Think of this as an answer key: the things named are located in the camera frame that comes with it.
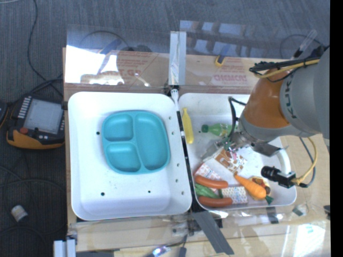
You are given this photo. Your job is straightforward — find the orange sausage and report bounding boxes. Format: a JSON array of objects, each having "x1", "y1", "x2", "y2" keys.
[
  {"x1": 194, "y1": 175, "x2": 229, "y2": 190},
  {"x1": 198, "y1": 195, "x2": 234, "y2": 208}
]

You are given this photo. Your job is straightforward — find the green pea pods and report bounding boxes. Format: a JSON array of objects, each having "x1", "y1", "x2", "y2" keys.
[{"x1": 194, "y1": 183, "x2": 223, "y2": 199}]

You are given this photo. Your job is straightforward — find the orange carrot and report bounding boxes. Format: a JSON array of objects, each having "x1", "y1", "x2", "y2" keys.
[{"x1": 234, "y1": 173, "x2": 274, "y2": 205}]

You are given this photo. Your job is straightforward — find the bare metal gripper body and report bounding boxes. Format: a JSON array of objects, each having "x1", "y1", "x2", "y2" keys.
[{"x1": 221, "y1": 131, "x2": 260, "y2": 152}]

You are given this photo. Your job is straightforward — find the yellow banana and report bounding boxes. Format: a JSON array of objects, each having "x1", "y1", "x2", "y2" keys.
[{"x1": 182, "y1": 107, "x2": 195, "y2": 145}]

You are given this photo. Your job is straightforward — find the orange and white carton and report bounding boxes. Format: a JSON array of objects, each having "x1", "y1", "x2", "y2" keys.
[{"x1": 212, "y1": 147, "x2": 248, "y2": 174}]

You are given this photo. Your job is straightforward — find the orange and white packet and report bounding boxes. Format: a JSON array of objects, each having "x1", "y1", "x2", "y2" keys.
[{"x1": 193, "y1": 162, "x2": 222, "y2": 182}]

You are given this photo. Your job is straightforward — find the yellow pizza slice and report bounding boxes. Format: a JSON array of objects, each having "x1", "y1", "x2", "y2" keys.
[{"x1": 249, "y1": 176, "x2": 272, "y2": 198}]

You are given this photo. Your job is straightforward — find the green clear plastic bottle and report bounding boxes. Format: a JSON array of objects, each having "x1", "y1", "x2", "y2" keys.
[{"x1": 201, "y1": 123, "x2": 234, "y2": 138}]

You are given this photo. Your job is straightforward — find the black cylinder on white bracket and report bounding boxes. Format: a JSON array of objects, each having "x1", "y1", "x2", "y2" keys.
[{"x1": 252, "y1": 142, "x2": 297, "y2": 189}]

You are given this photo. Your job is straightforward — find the blue divided plate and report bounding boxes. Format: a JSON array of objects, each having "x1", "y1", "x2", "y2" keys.
[{"x1": 101, "y1": 110, "x2": 172, "y2": 175}]

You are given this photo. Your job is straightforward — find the white plastic tray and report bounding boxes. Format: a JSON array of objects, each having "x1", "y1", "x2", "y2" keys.
[
  {"x1": 177, "y1": 92, "x2": 298, "y2": 212},
  {"x1": 67, "y1": 90, "x2": 193, "y2": 222}
]

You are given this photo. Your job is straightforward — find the small white can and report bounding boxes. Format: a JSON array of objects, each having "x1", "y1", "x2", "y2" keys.
[{"x1": 10, "y1": 205, "x2": 29, "y2": 222}]

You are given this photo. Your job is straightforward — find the white patterned packet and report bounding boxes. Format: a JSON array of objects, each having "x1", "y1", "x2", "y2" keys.
[{"x1": 220, "y1": 186, "x2": 249, "y2": 205}]

